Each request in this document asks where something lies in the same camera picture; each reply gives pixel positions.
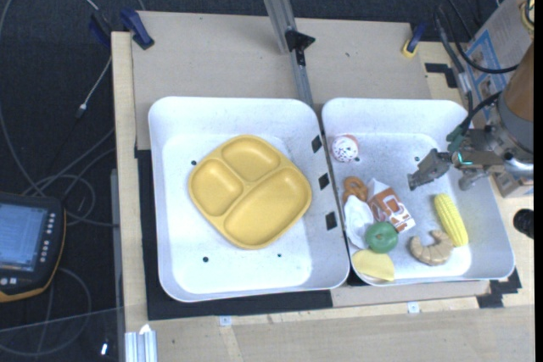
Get yellow corn cob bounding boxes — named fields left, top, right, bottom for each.
left=433, top=192, right=470, bottom=248

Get yellow wedge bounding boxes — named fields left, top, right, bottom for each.
left=350, top=248, right=396, bottom=283

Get white shell-shaped toy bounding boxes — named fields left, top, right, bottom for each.
left=343, top=195, right=377, bottom=250

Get brown pretzel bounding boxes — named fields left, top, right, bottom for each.
left=342, top=175, right=369, bottom=204

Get black cylinder on white bracket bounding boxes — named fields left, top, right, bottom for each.
left=512, top=208, right=535, bottom=241

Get green apple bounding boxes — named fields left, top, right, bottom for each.
left=364, top=220, right=400, bottom=255

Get white and orange carton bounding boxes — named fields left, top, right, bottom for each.
left=366, top=177, right=417, bottom=235

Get brown croissant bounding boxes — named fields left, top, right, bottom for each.
left=408, top=229, right=456, bottom=267

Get white plastic tray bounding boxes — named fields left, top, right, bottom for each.
left=147, top=96, right=351, bottom=304
left=321, top=97, right=517, bottom=287

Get brown cardboard board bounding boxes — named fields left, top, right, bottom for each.
left=129, top=9, right=490, bottom=309

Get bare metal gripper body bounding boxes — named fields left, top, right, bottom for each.
left=451, top=127, right=535, bottom=184

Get yellow divided plate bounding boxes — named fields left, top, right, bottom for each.
left=187, top=134, right=313, bottom=251

